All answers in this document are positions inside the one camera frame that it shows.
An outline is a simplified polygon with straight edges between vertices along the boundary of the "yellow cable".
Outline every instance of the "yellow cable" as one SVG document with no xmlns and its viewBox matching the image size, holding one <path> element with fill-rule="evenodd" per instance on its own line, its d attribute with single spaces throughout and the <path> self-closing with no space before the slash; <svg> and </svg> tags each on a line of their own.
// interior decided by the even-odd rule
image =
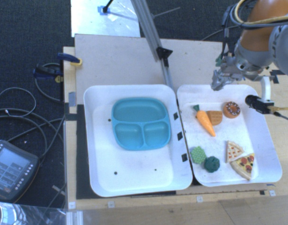
<svg viewBox="0 0 288 225">
<path fill-rule="evenodd" d="M 273 113 L 276 112 L 276 111 L 288 110 L 288 107 L 268 106 L 267 108 Z"/>
<path fill-rule="evenodd" d="M 254 21 L 254 22 L 244 22 L 239 16 L 238 16 L 238 10 L 239 7 L 245 2 L 246 0 L 240 0 L 238 2 L 238 4 L 235 7 L 235 19 L 242 24 L 246 24 L 246 25 L 255 25 L 255 24 L 269 24 L 269 23 L 273 23 L 273 22 L 282 22 L 284 20 L 288 20 L 288 16 L 280 16 L 280 17 L 273 17 L 273 18 L 268 18 L 268 19 L 264 19 L 264 20 L 259 20 L 259 21 Z"/>
</svg>

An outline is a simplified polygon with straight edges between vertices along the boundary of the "black cable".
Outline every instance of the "black cable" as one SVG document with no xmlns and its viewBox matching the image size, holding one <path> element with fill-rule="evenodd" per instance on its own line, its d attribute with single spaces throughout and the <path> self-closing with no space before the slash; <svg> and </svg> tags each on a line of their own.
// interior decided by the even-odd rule
<svg viewBox="0 0 288 225">
<path fill-rule="evenodd" d="M 58 191 L 58 193 L 54 196 L 54 198 L 51 200 L 51 202 L 49 203 L 49 205 L 46 207 L 46 209 L 44 210 L 43 212 L 43 216 L 46 215 L 48 209 L 51 207 L 51 205 L 53 204 L 53 202 L 55 201 L 55 199 L 61 194 L 61 192 L 65 189 L 67 183 L 65 183 L 61 188 L 60 190 Z"/>
<path fill-rule="evenodd" d="M 26 92 L 27 94 L 29 94 L 29 95 L 32 97 L 32 99 L 33 99 L 33 101 L 34 101 L 34 106 L 33 106 L 33 108 L 32 108 L 30 111 L 27 111 L 26 114 L 23 114 L 23 115 L 21 115 L 21 116 L 11 115 L 11 114 L 9 113 L 8 109 L 5 109 L 5 112 L 8 114 L 8 116 L 10 116 L 10 117 L 25 117 L 25 116 L 28 116 L 29 114 L 31 114 L 31 113 L 36 109 L 37 102 L 36 102 L 36 99 L 35 99 L 35 97 L 32 95 L 31 92 L 29 92 L 28 90 L 23 89 L 23 88 L 12 87 L 12 88 L 4 89 L 4 90 L 0 93 L 0 96 L 1 96 L 3 93 L 5 93 L 6 91 L 9 91 L 9 90 L 20 90 L 20 91 Z"/>
<path fill-rule="evenodd" d="M 230 11 L 230 20 L 238 25 L 239 27 L 241 27 L 242 29 L 245 30 L 255 30 L 255 29 L 260 29 L 260 28 L 265 28 L 265 27 L 277 27 L 277 26 L 282 26 L 282 25 L 288 25 L 288 19 L 284 20 L 284 21 L 275 21 L 275 22 L 271 22 L 271 23 L 260 23 L 260 24 L 244 24 L 244 23 L 240 23 L 238 21 L 235 20 L 235 18 L 233 17 L 234 14 L 234 10 L 235 10 L 236 5 L 233 6 L 233 8 Z"/>
<path fill-rule="evenodd" d="M 223 40 L 222 40 L 222 50 L 221 50 L 221 54 L 220 54 L 220 59 L 223 59 L 224 51 L 225 51 L 225 48 L 227 45 L 227 38 L 229 37 L 229 28 L 227 28 L 227 26 L 228 26 L 228 20 L 230 17 L 230 10 L 232 8 L 233 8 L 233 6 L 231 5 L 226 9 L 226 11 L 223 15 L 223 18 L 222 18 L 222 22 L 221 22 L 221 26 L 223 29 Z"/>
<path fill-rule="evenodd" d="M 10 111 L 15 111 L 15 112 L 21 112 L 21 113 L 25 113 L 25 112 L 26 112 L 26 111 L 23 110 L 23 109 L 16 109 L 16 108 L 10 108 L 9 110 L 10 110 Z M 43 121 L 45 122 L 45 124 L 49 125 L 49 127 L 55 131 L 55 135 L 54 135 L 51 143 L 50 143 L 49 146 L 48 146 L 47 138 L 46 138 L 46 135 L 45 135 L 44 131 L 41 129 L 41 125 L 38 125 L 37 123 L 35 123 L 34 121 L 32 121 L 32 120 L 30 120 L 30 119 L 26 119 L 26 120 L 30 121 L 33 125 L 35 125 L 37 128 L 39 128 L 40 131 L 41 131 L 41 133 L 42 133 L 42 135 L 43 135 L 43 137 L 44 137 L 45 151 L 43 152 L 42 155 L 39 156 L 40 159 L 42 159 L 42 160 L 41 160 L 41 165 L 42 165 L 42 164 L 43 164 L 43 161 L 44 161 L 44 159 L 45 159 L 45 156 L 46 156 L 46 154 L 47 154 L 47 152 L 50 150 L 51 146 L 53 145 L 53 143 L 54 143 L 54 141 L 55 141 L 56 136 L 58 135 L 59 137 L 61 137 L 61 135 L 59 134 L 59 130 L 60 130 L 61 125 L 62 125 L 62 123 L 63 123 L 63 121 L 64 121 L 65 118 L 63 117 L 63 118 L 61 119 L 61 122 L 60 122 L 58 128 L 56 129 L 48 120 L 46 120 L 45 118 L 41 117 L 40 115 L 37 115 L 36 113 L 33 113 L 33 112 L 32 112 L 30 115 L 31 115 L 31 116 L 34 116 L 34 117 L 36 117 L 36 118 L 38 118 L 38 119 L 43 120 Z M 22 118 L 22 117 L 20 117 L 20 116 L 19 116 L 19 117 L 11 117 L 11 116 L 6 116 L 6 115 L 0 116 L 0 117 L 4 117 L 4 118 L 14 118 L 14 119 L 20 119 L 20 118 Z M 20 136 L 28 133 L 30 130 L 25 131 L 25 132 L 23 132 L 23 133 L 21 133 L 21 134 L 19 134 L 19 135 L 16 135 L 15 137 L 12 137 L 12 138 L 8 139 L 8 141 L 12 141 L 12 140 L 14 140 L 14 139 L 16 139 L 16 138 L 18 138 L 18 137 L 20 137 Z"/>
<path fill-rule="evenodd" d="M 58 128 L 57 128 L 57 130 L 56 130 L 56 132 L 55 132 L 55 134 L 54 134 L 54 137 L 53 137 L 53 139 L 52 139 L 50 145 L 49 145 L 48 148 L 45 150 L 45 152 L 41 155 L 40 159 L 43 159 L 41 163 L 43 163 L 44 158 L 45 158 L 47 152 L 50 150 L 51 146 L 53 145 L 54 140 L 55 140 L 57 134 L 59 134 L 60 128 L 61 128 L 61 126 L 62 126 L 64 120 L 65 120 L 65 116 L 63 116 L 62 120 L 60 121 L 60 124 L 59 124 L 59 126 L 58 126 Z"/>
<path fill-rule="evenodd" d="M 23 121 L 26 121 L 26 122 L 29 122 L 29 123 L 33 124 L 41 132 L 41 134 L 42 134 L 42 136 L 44 138 L 45 150 L 47 149 L 48 145 L 47 145 L 46 135 L 45 135 L 43 129 L 37 123 L 35 123 L 33 120 L 30 120 L 30 119 L 25 118 L 25 117 L 10 117 L 8 115 L 2 115 L 2 116 L 0 116 L 0 119 L 18 119 L 18 120 L 23 120 Z"/>
<path fill-rule="evenodd" d="M 239 26 L 231 26 L 231 27 L 228 27 L 228 29 L 233 29 L 233 28 L 238 28 L 238 27 Z M 208 38 L 210 38 L 210 37 L 212 37 L 212 36 L 214 36 L 214 35 L 216 35 L 216 34 L 218 34 L 220 32 L 223 32 L 223 31 L 224 31 L 223 29 L 220 29 L 220 30 L 218 30 L 218 31 L 216 31 L 216 32 L 204 37 L 203 39 L 201 39 L 201 41 L 205 41 L 206 39 L 208 39 Z"/>
<path fill-rule="evenodd" d="M 58 63 L 46 63 L 44 65 L 42 65 L 42 67 L 60 67 L 60 64 Z M 46 98 L 48 98 L 49 100 L 51 101 L 54 101 L 58 104 L 63 104 L 63 101 L 60 100 L 60 99 L 57 99 L 57 98 L 54 98 L 54 97 L 51 97 L 49 96 L 48 94 L 46 94 L 45 92 L 43 92 L 43 90 L 39 87 L 39 84 L 38 84 L 38 80 L 37 78 L 35 78 L 35 85 L 36 85 L 36 88 L 38 89 L 38 91 Z"/>
<path fill-rule="evenodd" d="M 288 120 L 288 117 L 286 117 L 286 116 L 284 116 L 284 115 L 281 115 L 279 112 L 274 112 L 273 114 L 274 114 L 275 116 L 277 116 L 277 117 L 281 117 L 281 118 L 284 118 L 284 119 Z"/>
<path fill-rule="evenodd" d="M 66 204 L 66 200 L 64 200 L 64 202 L 63 202 L 62 205 L 61 205 L 61 208 L 62 208 L 62 209 L 65 208 L 65 204 Z"/>
<path fill-rule="evenodd" d="M 57 119 L 54 119 L 54 120 L 49 121 L 49 123 L 57 122 L 57 121 L 60 121 L 60 120 L 61 120 L 61 118 L 57 118 Z M 49 124 L 47 124 L 47 123 L 42 123 L 42 124 L 40 124 L 39 126 L 40 126 L 40 127 L 43 127 L 43 126 L 45 126 L 45 125 L 49 125 Z M 16 138 L 18 138 L 18 137 L 24 136 L 25 134 L 30 133 L 30 132 L 32 132 L 32 131 L 34 131 L 34 130 L 36 130 L 36 129 L 37 129 L 36 127 L 33 127 L 33 128 L 31 128 L 31 129 L 29 129 L 29 130 L 27 130 L 27 131 L 25 131 L 25 132 L 22 132 L 22 133 L 14 136 L 14 137 L 12 137 L 12 138 L 9 138 L 8 141 L 10 142 L 10 141 L 12 141 L 12 140 L 14 140 L 14 139 L 16 139 Z M 60 134 L 58 134 L 58 136 L 59 136 L 59 139 L 61 140 L 61 142 L 63 143 L 64 140 L 63 140 L 62 136 L 61 136 Z"/>
<path fill-rule="evenodd" d="M 250 6 L 250 4 L 255 2 L 255 1 L 257 1 L 257 0 L 246 0 L 246 1 L 244 1 L 243 4 L 241 5 L 241 7 L 239 8 L 239 12 L 238 12 L 239 17 L 242 17 L 241 15 L 242 15 L 242 12 L 243 12 L 244 8 L 245 9 L 254 8 L 254 6 Z"/>
</svg>

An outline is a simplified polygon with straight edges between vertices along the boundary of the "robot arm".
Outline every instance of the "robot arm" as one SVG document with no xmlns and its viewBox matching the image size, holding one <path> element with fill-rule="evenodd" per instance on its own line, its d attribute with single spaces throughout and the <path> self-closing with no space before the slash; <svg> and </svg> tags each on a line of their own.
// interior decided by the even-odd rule
<svg viewBox="0 0 288 225">
<path fill-rule="evenodd" d="M 220 69 L 214 71 L 213 90 L 220 90 L 243 77 L 263 82 L 264 76 L 260 73 L 272 62 L 288 75 L 288 0 L 258 0 L 247 22 L 237 15 L 244 1 L 241 0 L 231 11 L 232 21 L 244 31 L 233 54 L 222 56 Z"/>
</svg>

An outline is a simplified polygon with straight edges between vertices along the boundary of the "cable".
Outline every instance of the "cable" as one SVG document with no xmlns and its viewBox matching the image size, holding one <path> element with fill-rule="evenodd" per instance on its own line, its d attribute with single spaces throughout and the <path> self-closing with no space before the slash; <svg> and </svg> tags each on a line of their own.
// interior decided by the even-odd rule
<svg viewBox="0 0 288 225">
<path fill-rule="evenodd" d="M 238 25 L 241 28 L 244 28 L 246 30 L 252 30 L 252 29 L 258 29 L 258 28 L 265 28 L 265 27 L 276 27 L 276 26 L 282 26 L 282 25 L 288 25 L 288 21 L 285 22 L 275 22 L 275 23 L 266 23 L 266 24 L 254 24 L 254 25 L 247 25 L 245 23 L 239 23 L 238 21 L 235 20 L 235 18 L 233 17 L 232 13 L 235 7 L 233 7 L 233 9 L 231 10 L 231 15 L 230 15 L 230 19 L 231 21 Z"/>
<path fill-rule="evenodd" d="M 277 116 L 277 117 L 281 117 L 281 118 L 284 118 L 284 119 L 288 120 L 288 117 L 286 117 L 286 116 L 284 116 L 284 115 L 281 115 L 279 112 L 274 112 L 273 114 L 274 114 L 275 116 Z"/>
<path fill-rule="evenodd" d="M 238 28 L 238 27 L 239 27 L 239 26 L 235 25 L 235 26 L 227 27 L 227 29 L 233 29 L 233 28 Z M 216 32 L 214 32 L 214 33 L 212 33 L 212 34 L 206 36 L 206 37 L 203 38 L 201 41 L 204 41 L 204 40 L 206 40 L 206 39 L 208 39 L 208 38 L 210 38 L 210 37 L 212 37 L 212 36 L 214 36 L 214 35 L 216 35 L 216 34 L 222 32 L 222 31 L 224 31 L 224 29 L 220 29 L 220 30 L 218 30 L 218 31 L 216 31 Z"/>
<path fill-rule="evenodd" d="M 56 130 L 56 132 L 55 132 L 55 134 L 54 134 L 54 137 L 53 137 L 53 139 L 52 139 L 50 145 L 49 145 L 48 148 L 45 150 L 45 152 L 41 155 L 41 157 L 40 157 L 40 159 L 42 159 L 42 162 L 41 162 L 41 163 L 43 163 L 43 161 L 44 161 L 44 159 L 45 159 L 45 156 L 46 156 L 47 152 L 50 150 L 51 146 L 53 145 L 54 140 L 55 140 L 57 134 L 59 134 L 60 128 L 61 128 L 61 126 L 62 126 L 64 120 L 65 120 L 65 116 L 63 116 L 63 118 L 61 119 L 60 124 L 59 124 L 59 126 L 58 126 L 58 128 L 57 128 L 57 130 Z"/>
<path fill-rule="evenodd" d="M 282 110 L 288 110 L 288 107 L 276 107 L 276 106 L 268 106 L 267 107 L 272 113 Z"/>
<path fill-rule="evenodd" d="M 15 108 L 10 108 L 9 110 L 15 111 L 15 112 L 21 112 L 21 113 L 26 112 L 25 110 L 15 109 Z M 61 120 L 61 122 L 60 122 L 58 128 L 56 129 L 56 128 L 51 124 L 51 122 L 47 121 L 45 118 L 41 117 L 40 115 L 37 115 L 37 114 L 35 114 L 35 113 L 31 113 L 30 115 L 31 115 L 31 116 L 34 116 L 34 117 L 36 117 L 36 118 L 38 118 L 38 119 L 43 120 L 43 121 L 45 122 L 45 124 L 49 125 L 49 127 L 55 131 L 55 135 L 54 135 L 51 143 L 50 143 L 49 146 L 48 146 L 46 135 L 45 135 L 44 131 L 41 129 L 41 126 L 43 126 L 44 124 L 38 125 L 37 123 L 35 123 L 35 122 L 32 121 L 32 120 L 30 120 L 30 119 L 28 119 L 28 118 L 23 118 L 23 117 L 20 117 L 20 116 L 19 116 L 19 117 L 13 117 L 14 119 L 22 119 L 22 120 L 26 119 L 26 121 L 32 123 L 35 127 L 37 127 L 37 128 L 41 131 L 41 133 L 42 133 L 42 135 L 43 135 L 43 137 L 44 137 L 44 143 L 45 143 L 45 151 L 43 152 L 42 155 L 39 156 L 39 158 L 41 159 L 41 165 L 42 165 L 42 164 L 43 164 L 43 161 L 44 161 L 44 159 L 45 159 L 45 156 L 46 156 L 47 152 L 50 150 L 51 146 L 53 145 L 53 143 L 54 143 L 55 138 L 56 138 L 57 135 L 59 136 L 59 138 L 60 138 L 60 139 L 62 140 L 62 142 L 63 142 L 63 139 L 62 139 L 61 135 L 59 134 L 59 130 L 60 130 L 60 128 L 61 128 L 61 125 L 62 125 L 63 122 L 64 122 L 65 117 L 63 117 L 62 119 L 57 119 L 57 120 Z M 9 116 L 6 116 L 6 115 L 0 116 L 0 119 L 5 119 L 5 118 L 12 118 L 12 117 L 9 117 Z M 20 137 L 20 136 L 23 136 L 23 135 L 25 135 L 26 133 L 28 133 L 28 132 L 30 132 L 30 131 L 32 131 L 32 130 L 35 130 L 35 129 L 36 129 L 36 128 L 31 128 L 31 129 L 29 129 L 28 131 L 25 131 L 25 132 L 23 132 L 23 133 L 21 133 L 21 134 L 18 134 L 18 135 L 16 135 L 16 136 L 12 137 L 12 138 L 9 138 L 8 141 L 10 142 L 10 141 L 12 141 L 12 140 L 14 140 L 14 139 L 16 139 L 16 138 L 18 138 L 18 137 Z"/>
<path fill-rule="evenodd" d="M 61 205 L 61 208 L 62 208 L 62 209 L 65 208 L 65 204 L 66 204 L 66 200 L 64 200 L 64 202 L 63 202 L 62 205 Z"/>
<path fill-rule="evenodd" d="M 0 119 L 10 119 L 10 118 L 23 120 L 23 121 L 29 122 L 29 123 L 33 124 L 34 126 L 36 126 L 37 129 L 39 129 L 39 131 L 41 132 L 41 134 L 42 134 L 42 136 L 43 136 L 43 138 L 44 138 L 45 150 L 47 149 L 48 145 L 47 145 L 46 135 L 45 135 L 43 129 L 42 129 L 37 123 L 35 123 L 33 120 L 30 120 L 30 119 L 25 118 L 25 117 L 20 117 L 20 116 L 19 116 L 19 117 L 10 117 L 10 116 L 7 116 L 7 115 L 2 115 L 2 116 L 0 116 Z"/>
<path fill-rule="evenodd" d="M 54 120 L 49 121 L 49 123 L 57 122 L 57 121 L 60 121 L 60 120 L 61 120 L 61 118 L 57 118 L 57 119 L 54 119 Z M 45 125 L 49 125 L 49 124 L 48 124 L 48 123 L 42 123 L 42 124 L 40 124 L 39 126 L 42 127 L 42 126 L 45 126 Z M 30 133 L 30 132 L 32 132 L 32 131 L 34 131 L 34 130 L 36 130 L 36 129 L 37 129 L 36 127 L 33 127 L 33 128 L 31 128 L 31 129 L 29 129 L 29 130 L 27 130 L 27 131 L 25 131 L 25 132 L 22 132 L 22 133 L 14 136 L 14 137 L 12 137 L 12 138 L 9 138 L 9 139 L 8 139 L 8 142 L 10 142 L 10 141 L 12 141 L 12 140 L 14 140 L 14 139 L 16 139 L 16 138 L 18 138 L 18 137 L 24 136 L 25 134 Z M 63 140 L 62 136 L 61 136 L 60 134 L 58 134 L 58 136 L 59 136 L 59 139 L 61 140 L 61 142 L 63 143 L 64 140 Z"/>
<path fill-rule="evenodd" d="M 242 15 L 242 12 L 243 12 L 244 8 L 254 8 L 254 6 L 249 6 L 249 4 L 254 2 L 254 1 L 255 0 L 252 0 L 252 1 L 251 0 L 247 0 L 247 1 L 243 2 L 242 6 L 239 8 L 239 12 L 238 12 L 239 17 L 242 17 L 241 15 Z"/>
<path fill-rule="evenodd" d="M 152 18 L 154 19 L 154 18 L 156 18 L 157 16 L 161 16 L 161 15 L 164 15 L 164 14 L 167 14 L 167 13 L 170 13 L 170 12 L 174 12 L 175 10 L 178 10 L 178 9 L 180 9 L 180 8 L 181 8 L 181 7 L 176 7 L 176 8 L 173 8 L 173 9 L 168 10 L 168 11 L 163 12 L 163 13 L 159 13 L 159 14 L 156 14 L 156 15 L 153 15 L 153 14 L 152 14 Z"/>
<path fill-rule="evenodd" d="M 263 19 L 263 20 L 258 20 L 258 21 L 254 21 L 254 22 L 244 22 L 239 16 L 238 16 L 238 10 L 239 7 L 245 2 L 246 0 L 240 0 L 236 7 L 235 7 L 235 11 L 234 11 L 234 16 L 235 19 L 242 24 L 245 25 L 256 25 L 256 24 L 268 24 L 268 23 L 275 23 L 275 22 L 284 22 L 286 20 L 288 20 L 288 15 L 286 16 L 280 16 L 280 17 L 273 17 L 273 18 L 267 18 L 267 19 Z"/>
<path fill-rule="evenodd" d="M 37 102 L 36 102 L 36 99 L 35 99 L 35 97 L 32 95 L 31 92 L 29 92 L 29 91 L 27 91 L 26 89 L 23 89 L 23 88 L 12 87 L 12 88 L 4 89 L 4 90 L 0 93 L 0 96 L 1 96 L 4 92 L 6 92 L 6 91 L 8 91 L 8 90 L 22 90 L 22 91 L 24 91 L 24 92 L 27 92 L 27 93 L 32 97 L 32 99 L 34 100 L 34 103 L 35 103 L 35 104 L 34 104 L 34 107 L 33 107 L 29 112 L 27 112 L 26 114 L 21 115 L 21 116 L 11 115 L 11 114 L 9 113 L 9 109 L 5 109 L 5 112 L 7 113 L 8 116 L 13 117 L 13 118 L 25 117 L 25 116 L 31 114 L 31 113 L 36 109 Z"/>
<path fill-rule="evenodd" d="M 61 194 L 61 192 L 65 189 L 66 185 L 67 185 L 67 183 L 65 183 L 65 184 L 61 187 L 61 189 L 57 192 L 57 194 L 54 196 L 54 198 L 50 201 L 49 205 L 46 207 L 46 209 L 45 209 L 44 212 L 43 212 L 43 216 L 46 215 L 48 209 L 51 207 L 51 205 L 53 204 L 53 202 L 55 201 L 55 199 L 56 199 L 56 198 Z"/>
<path fill-rule="evenodd" d="M 53 63 L 53 62 L 51 62 L 51 63 L 46 63 L 46 64 L 42 65 L 42 67 L 51 67 L 51 66 L 57 66 L 57 67 L 59 67 L 60 65 L 59 65 L 58 63 Z M 56 102 L 56 103 L 61 103 L 61 104 L 63 103 L 63 101 L 61 101 L 60 99 L 51 97 L 51 96 L 49 96 L 48 94 L 46 94 L 45 92 L 43 92 L 43 90 L 39 87 L 37 78 L 35 78 L 35 85 L 36 85 L 36 88 L 38 89 L 38 91 L 39 91 L 44 97 L 46 97 L 46 98 L 48 98 L 48 99 L 50 99 L 50 100 L 52 100 L 52 101 L 54 101 L 54 102 Z"/>
</svg>

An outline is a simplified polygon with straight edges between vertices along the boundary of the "dark green toy vegetable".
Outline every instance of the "dark green toy vegetable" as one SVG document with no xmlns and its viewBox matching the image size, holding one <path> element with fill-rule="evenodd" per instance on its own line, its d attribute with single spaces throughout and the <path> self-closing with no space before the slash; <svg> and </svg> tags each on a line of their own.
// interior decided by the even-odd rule
<svg viewBox="0 0 288 225">
<path fill-rule="evenodd" d="M 218 158 L 216 158 L 214 156 L 207 157 L 205 159 L 204 167 L 208 172 L 213 173 L 219 169 L 220 161 Z"/>
</svg>

